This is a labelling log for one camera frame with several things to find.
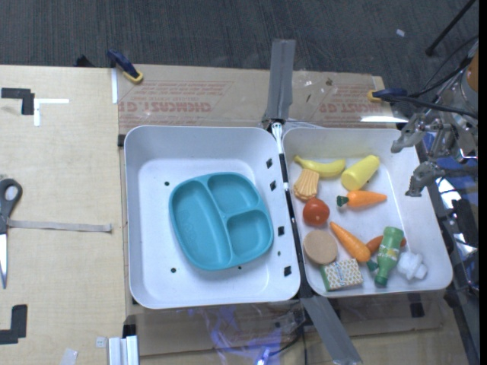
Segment tan round biscuit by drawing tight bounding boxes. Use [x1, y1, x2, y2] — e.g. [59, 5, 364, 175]
[303, 229, 339, 266]

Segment brown cardboard board red print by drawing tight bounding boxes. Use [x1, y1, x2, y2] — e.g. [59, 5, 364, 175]
[116, 63, 457, 359]

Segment green and yellow carton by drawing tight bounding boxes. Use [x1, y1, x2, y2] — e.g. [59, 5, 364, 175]
[319, 258, 364, 293]

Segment yellow bottle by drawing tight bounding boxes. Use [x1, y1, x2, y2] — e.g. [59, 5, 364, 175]
[340, 154, 381, 192]

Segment tan shell-shaped pastry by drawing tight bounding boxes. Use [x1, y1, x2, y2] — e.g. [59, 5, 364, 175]
[292, 167, 320, 202]

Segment grey handled scissors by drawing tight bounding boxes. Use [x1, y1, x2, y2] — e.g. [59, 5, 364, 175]
[0, 178, 24, 290]

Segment yellow banana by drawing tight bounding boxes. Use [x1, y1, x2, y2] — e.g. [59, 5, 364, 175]
[292, 154, 347, 179]

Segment red tomato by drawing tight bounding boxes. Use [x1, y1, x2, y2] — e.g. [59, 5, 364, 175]
[302, 197, 331, 227]

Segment blue divided plate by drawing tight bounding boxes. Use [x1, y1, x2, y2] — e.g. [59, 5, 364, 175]
[168, 171, 275, 272]

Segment orange carrot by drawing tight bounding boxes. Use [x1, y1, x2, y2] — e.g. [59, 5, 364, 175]
[336, 189, 388, 209]
[329, 221, 380, 274]
[365, 234, 408, 255]

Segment green bottle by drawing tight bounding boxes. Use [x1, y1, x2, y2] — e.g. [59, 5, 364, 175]
[374, 226, 405, 289]

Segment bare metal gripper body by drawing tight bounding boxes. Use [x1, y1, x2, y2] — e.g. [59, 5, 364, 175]
[433, 80, 479, 165]

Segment white plastic tray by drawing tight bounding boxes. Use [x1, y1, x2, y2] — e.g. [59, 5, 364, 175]
[123, 125, 302, 310]
[282, 126, 454, 300]

